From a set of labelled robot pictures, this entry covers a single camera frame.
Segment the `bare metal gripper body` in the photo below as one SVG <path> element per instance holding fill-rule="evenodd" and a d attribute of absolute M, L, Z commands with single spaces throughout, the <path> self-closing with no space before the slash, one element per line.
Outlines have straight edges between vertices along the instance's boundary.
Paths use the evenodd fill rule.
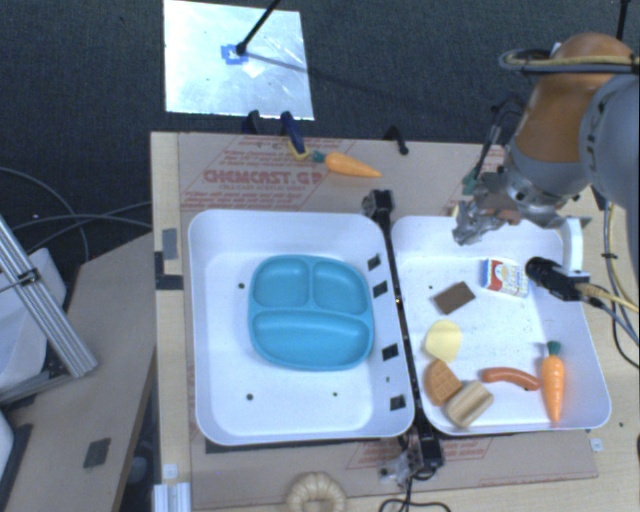
<path fill-rule="evenodd" d="M 499 226 L 527 220 L 541 228 L 554 228 L 562 222 L 558 211 L 567 202 L 567 197 L 547 193 L 521 174 L 487 172 L 477 182 L 472 212 L 494 219 Z"/>

